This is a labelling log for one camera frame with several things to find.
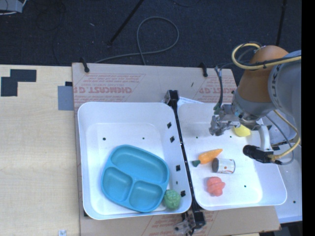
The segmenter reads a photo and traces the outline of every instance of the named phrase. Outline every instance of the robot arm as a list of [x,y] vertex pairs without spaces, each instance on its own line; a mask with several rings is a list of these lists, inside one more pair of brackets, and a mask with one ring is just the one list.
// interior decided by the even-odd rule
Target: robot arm
[[[235,58],[236,52],[245,46],[257,48],[248,64]],[[247,43],[233,50],[232,60],[245,71],[233,93],[232,103],[223,104],[219,114],[212,116],[210,133],[219,136],[233,126],[243,125],[258,130],[263,138],[268,129],[257,121],[278,109],[294,118],[301,138],[301,51],[288,53],[277,46]],[[270,151],[270,144],[263,141],[259,149]]]

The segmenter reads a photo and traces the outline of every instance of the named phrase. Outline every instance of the yellow cable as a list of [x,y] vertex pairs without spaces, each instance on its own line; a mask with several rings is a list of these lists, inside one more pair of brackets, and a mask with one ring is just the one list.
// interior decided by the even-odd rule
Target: yellow cable
[[[232,52],[232,61],[233,61],[233,63],[234,63],[236,66],[238,66],[239,68],[247,69],[247,70],[256,70],[256,69],[265,68],[266,66],[265,66],[264,64],[255,65],[255,66],[248,66],[248,65],[240,64],[240,63],[236,60],[236,58],[235,58],[236,52],[237,52],[240,48],[243,48],[243,47],[246,47],[246,46],[254,46],[254,47],[256,47],[257,49],[259,49],[259,48],[261,47],[260,45],[255,44],[255,43],[245,43],[245,44],[241,44],[241,45],[235,47],[234,50],[233,50],[233,52]],[[284,63],[288,63],[288,62],[292,62],[292,61],[296,61],[296,60],[300,60],[300,59],[301,59],[301,56],[292,57],[292,58],[289,58],[289,59],[284,59],[284,60],[279,60],[279,61],[275,61],[275,62],[268,63],[268,66],[275,66],[275,65],[284,64]]]
[[[298,131],[297,129],[288,121],[286,120],[277,110],[274,110],[274,112],[283,120],[285,121],[290,127],[292,127],[294,129],[294,131],[296,132],[296,135],[298,136]],[[300,137],[298,136],[298,139],[296,141],[296,143],[291,147],[289,148],[287,151],[285,151],[284,153],[280,154],[280,155],[268,155],[268,157],[272,160],[272,161],[275,161],[275,160],[278,160],[280,159],[281,157],[289,154],[291,151],[293,151],[300,143],[301,139]]]

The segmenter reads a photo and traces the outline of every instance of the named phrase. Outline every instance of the blue plate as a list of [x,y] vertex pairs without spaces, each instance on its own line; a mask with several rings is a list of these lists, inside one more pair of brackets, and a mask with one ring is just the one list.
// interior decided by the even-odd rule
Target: blue plate
[[101,177],[101,189],[111,201],[139,212],[155,210],[169,181],[166,162],[155,154],[131,145],[116,147]]

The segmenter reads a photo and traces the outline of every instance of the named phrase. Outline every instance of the cylindrical can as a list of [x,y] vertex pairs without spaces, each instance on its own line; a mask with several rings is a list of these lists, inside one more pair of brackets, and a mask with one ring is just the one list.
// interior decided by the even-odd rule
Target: cylindrical can
[[212,170],[216,173],[232,174],[235,171],[235,162],[233,159],[218,159],[212,161]]

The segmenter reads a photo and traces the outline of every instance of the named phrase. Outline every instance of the can lid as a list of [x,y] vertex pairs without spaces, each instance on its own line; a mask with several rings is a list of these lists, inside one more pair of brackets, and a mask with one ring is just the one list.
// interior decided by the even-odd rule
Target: can lid
[[218,172],[219,169],[219,160],[217,158],[212,160],[212,170],[213,172]]

